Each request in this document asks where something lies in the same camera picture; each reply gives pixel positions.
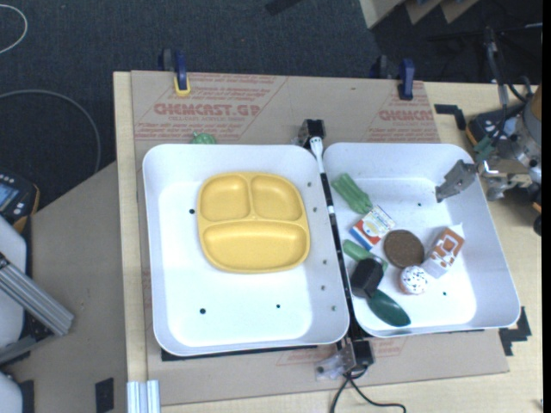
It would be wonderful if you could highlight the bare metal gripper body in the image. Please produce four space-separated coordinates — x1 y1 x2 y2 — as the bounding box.
475 142 542 202

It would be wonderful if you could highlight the orange and white carton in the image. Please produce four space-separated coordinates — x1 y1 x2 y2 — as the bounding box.
420 225 467 280

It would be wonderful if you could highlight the brown round biscuit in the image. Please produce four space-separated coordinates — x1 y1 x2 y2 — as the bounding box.
382 229 426 270

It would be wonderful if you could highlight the white red blue packet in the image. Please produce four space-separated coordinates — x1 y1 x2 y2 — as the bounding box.
349 204 397 251

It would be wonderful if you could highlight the green toy bean bunch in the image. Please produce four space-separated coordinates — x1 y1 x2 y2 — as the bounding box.
330 173 374 215

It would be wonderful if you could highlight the white sprinkled doughnut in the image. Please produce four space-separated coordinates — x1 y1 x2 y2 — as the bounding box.
399 265 430 297

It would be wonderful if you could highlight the light green toy pod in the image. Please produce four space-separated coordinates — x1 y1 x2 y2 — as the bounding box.
341 238 389 271

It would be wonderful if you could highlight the thin black and white rod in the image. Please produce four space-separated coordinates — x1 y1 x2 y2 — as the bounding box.
308 137 361 340

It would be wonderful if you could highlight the black rounded block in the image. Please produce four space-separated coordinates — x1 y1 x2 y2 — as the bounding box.
349 257 386 299

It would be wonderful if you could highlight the white plastic tray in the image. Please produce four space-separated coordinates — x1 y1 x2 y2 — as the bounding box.
321 141 523 339
141 143 351 357

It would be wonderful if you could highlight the dark green spoon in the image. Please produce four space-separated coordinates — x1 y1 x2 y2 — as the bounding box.
368 288 412 329

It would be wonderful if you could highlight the brown cardboard board red print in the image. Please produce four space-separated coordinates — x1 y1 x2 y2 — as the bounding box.
130 70 511 406

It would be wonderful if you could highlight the yellow divided plate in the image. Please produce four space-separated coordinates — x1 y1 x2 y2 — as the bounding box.
195 171 312 275

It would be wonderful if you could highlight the black block with thin wires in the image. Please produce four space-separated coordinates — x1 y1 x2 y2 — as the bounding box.
295 118 327 149
314 339 376 381

